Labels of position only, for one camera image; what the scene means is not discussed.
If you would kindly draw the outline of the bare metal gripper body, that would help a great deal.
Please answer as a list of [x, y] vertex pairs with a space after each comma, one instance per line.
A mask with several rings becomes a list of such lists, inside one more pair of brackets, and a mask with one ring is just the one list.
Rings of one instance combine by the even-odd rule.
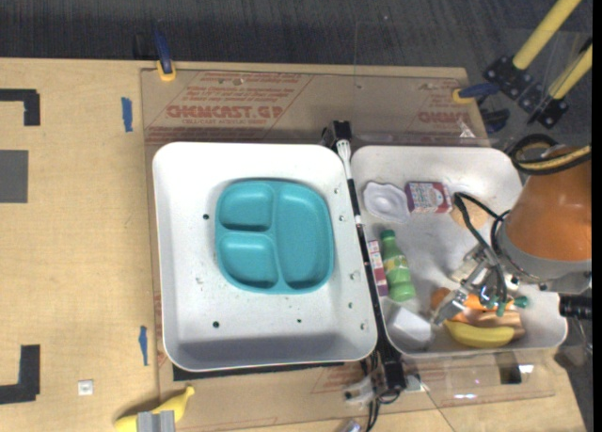
[[483, 264], [463, 280], [463, 287], [483, 301], [508, 302], [517, 295], [520, 278], [493, 249], [479, 250], [483, 252]]

